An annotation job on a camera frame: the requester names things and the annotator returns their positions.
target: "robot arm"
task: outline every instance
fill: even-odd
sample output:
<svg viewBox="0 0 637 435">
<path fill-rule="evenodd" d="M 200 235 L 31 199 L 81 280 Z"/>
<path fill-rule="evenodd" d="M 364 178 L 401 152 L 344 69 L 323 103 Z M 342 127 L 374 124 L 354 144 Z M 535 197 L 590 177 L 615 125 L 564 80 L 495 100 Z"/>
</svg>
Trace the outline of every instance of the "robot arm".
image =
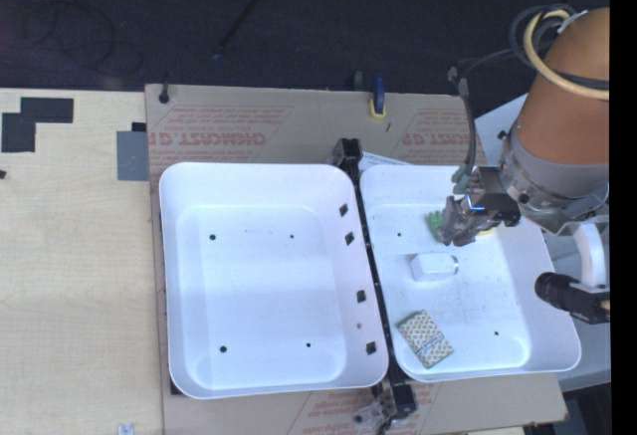
<svg viewBox="0 0 637 435">
<path fill-rule="evenodd" d="M 535 290 L 590 324 L 610 320 L 605 268 L 600 273 L 599 260 L 585 256 L 586 246 L 597 247 L 589 229 L 598 236 L 597 227 L 608 224 L 609 18 L 608 8 L 532 17 L 525 53 L 537 75 L 509 133 L 501 136 L 499 163 L 470 166 L 462 192 L 455 190 L 461 197 L 447 198 L 438 228 L 439 239 L 456 246 L 501 223 L 515 226 L 522 217 L 551 234 L 576 237 L 582 280 L 542 275 Z M 544 60 L 533 43 L 543 19 L 559 26 Z"/>
</svg>

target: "cardboard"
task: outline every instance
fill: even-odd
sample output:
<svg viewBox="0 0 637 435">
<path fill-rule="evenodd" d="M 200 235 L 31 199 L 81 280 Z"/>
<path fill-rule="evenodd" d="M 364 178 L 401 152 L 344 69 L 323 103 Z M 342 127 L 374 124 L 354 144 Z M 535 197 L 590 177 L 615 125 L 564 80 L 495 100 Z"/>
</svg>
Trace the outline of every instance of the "cardboard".
<svg viewBox="0 0 637 435">
<path fill-rule="evenodd" d="M 341 138 L 370 154 L 413 164 L 460 164 L 469 144 L 464 106 L 445 95 L 385 94 L 387 115 L 369 113 L 371 94 L 236 87 L 145 88 L 164 429 L 171 435 L 364 433 L 352 412 L 370 389 L 196 400 L 173 394 L 167 363 L 163 251 L 157 184 L 181 161 L 325 163 Z M 478 146 L 477 164 L 486 163 Z M 563 420 L 554 374 L 412 383 L 419 409 L 391 428 L 433 435 Z"/>
</svg>

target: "yellow cable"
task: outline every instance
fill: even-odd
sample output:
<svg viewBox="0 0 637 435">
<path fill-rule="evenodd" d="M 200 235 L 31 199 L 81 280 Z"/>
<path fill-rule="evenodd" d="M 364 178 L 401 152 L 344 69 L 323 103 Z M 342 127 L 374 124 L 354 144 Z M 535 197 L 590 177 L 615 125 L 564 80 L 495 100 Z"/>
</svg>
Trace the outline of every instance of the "yellow cable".
<svg viewBox="0 0 637 435">
<path fill-rule="evenodd" d="M 529 24 L 527 25 L 525 29 L 525 35 L 524 35 L 525 52 L 527 53 L 529 60 L 531 61 L 533 66 L 537 69 L 537 71 L 540 74 L 542 74 L 547 80 L 549 80 L 551 83 L 553 83 L 554 85 L 557 85 L 558 87 L 564 90 L 567 90 L 569 92 L 572 92 L 574 94 L 577 94 L 583 97 L 598 99 L 601 101 L 609 101 L 609 97 L 610 97 L 609 91 L 592 89 L 589 87 L 578 85 L 577 83 L 574 83 L 570 80 L 567 80 L 566 78 L 563 78 L 542 61 L 539 55 L 535 52 L 535 49 L 533 48 L 533 44 L 532 44 L 532 33 L 533 33 L 533 30 L 535 29 L 535 26 L 537 25 L 537 21 L 539 20 L 540 15 L 541 15 L 541 12 L 533 16 L 533 18 L 531 19 L 531 21 L 529 22 Z M 564 19 L 567 19 L 568 17 L 570 17 L 568 12 L 566 12 L 565 10 L 553 10 L 551 12 L 547 12 L 544 17 L 546 18 L 546 17 L 552 17 L 552 16 L 562 17 Z"/>
</svg>

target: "wooden surface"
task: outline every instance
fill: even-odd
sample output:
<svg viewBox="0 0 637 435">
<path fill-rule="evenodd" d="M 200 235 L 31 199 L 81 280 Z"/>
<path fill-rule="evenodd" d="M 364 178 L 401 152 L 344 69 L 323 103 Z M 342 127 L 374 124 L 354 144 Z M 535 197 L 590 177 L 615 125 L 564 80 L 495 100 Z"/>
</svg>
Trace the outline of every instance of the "wooden surface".
<svg viewBox="0 0 637 435">
<path fill-rule="evenodd" d="M 73 123 L 37 123 L 36 151 L 0 153 L 0 432 L 162 432 L 148 182 L 118 181 L 116 132 L 142 93 L 73 97 Z"/>
</svg>

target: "plastic tray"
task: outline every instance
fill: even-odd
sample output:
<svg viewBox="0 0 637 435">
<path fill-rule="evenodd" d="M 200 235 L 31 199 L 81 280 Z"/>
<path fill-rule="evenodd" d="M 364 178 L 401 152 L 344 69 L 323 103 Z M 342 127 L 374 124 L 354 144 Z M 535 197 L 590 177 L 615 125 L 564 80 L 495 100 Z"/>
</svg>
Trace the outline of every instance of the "plastic tray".
<svg viewBox="0 0 637 435">
<path fill-rule="evenodd" d="M 361 176 L 398 364 L 420 381 L 572 369 L 580 359 L 573 320 L 534 292 L 537 276 L 553 272 L 537 226 L 523 219 L 516 227 L 498 227 L 463 247 L 447 247 L 430 231 L 427 216 L 443 209 L 456 169 L 377 165 Z M 411 261 L 429 253 L 455 256 L 457 273 L 415 281 Z M 422 310 L 454 348 L 430 368 L 397 329 Z"/>
<path fill-rule="evenodd" d="M 169 368 L 186 395 L 360 387 L 388 366 L 353 185 L 321 164 L 159 182 Z"/>
</svg>

